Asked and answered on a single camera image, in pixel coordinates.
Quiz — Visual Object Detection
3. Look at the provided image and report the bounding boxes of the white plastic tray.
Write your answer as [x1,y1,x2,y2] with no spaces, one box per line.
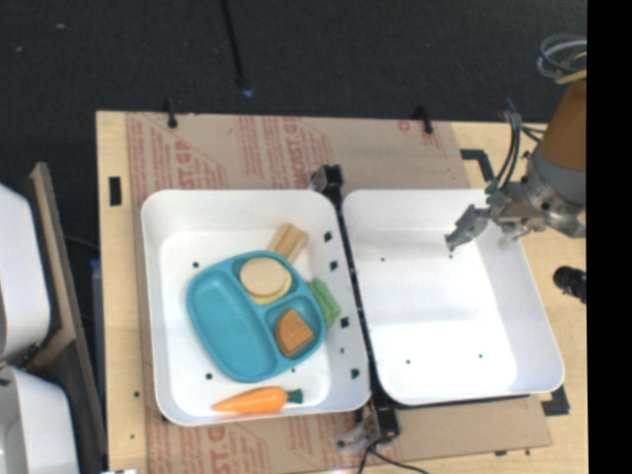
[341,187,566,408]
[140,188,373,428]

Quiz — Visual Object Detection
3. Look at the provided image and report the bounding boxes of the blue divided plate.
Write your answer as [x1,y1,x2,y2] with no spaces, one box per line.
[185,250,328,384]

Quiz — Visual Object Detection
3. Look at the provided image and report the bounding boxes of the beige bread sticks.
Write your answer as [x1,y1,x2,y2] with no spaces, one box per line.
[267,221,310,265]

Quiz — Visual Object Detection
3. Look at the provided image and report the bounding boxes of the green ridged toy food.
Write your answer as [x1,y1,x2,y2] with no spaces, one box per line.
[308,276,343,330]

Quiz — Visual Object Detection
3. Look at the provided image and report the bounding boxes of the brown waffle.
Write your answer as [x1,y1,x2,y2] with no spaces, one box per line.
[273,307,316,358]

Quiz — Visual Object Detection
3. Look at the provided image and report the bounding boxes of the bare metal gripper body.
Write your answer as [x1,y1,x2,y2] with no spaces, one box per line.
[487,181,588,250]

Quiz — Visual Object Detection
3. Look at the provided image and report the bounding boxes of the beige and yellow round biscuit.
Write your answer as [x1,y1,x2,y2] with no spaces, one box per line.
[238,256,293,306]

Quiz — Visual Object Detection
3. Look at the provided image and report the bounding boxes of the brown cardboard board red print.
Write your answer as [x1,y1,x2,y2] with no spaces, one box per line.
[124,111,555,474]

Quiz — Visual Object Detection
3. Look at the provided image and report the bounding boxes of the thin black rod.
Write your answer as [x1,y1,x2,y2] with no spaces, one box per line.
[327,184,392,414]

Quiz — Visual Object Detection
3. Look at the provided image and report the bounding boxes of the orange carrot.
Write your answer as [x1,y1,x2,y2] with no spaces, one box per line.
[211,385,304,415]

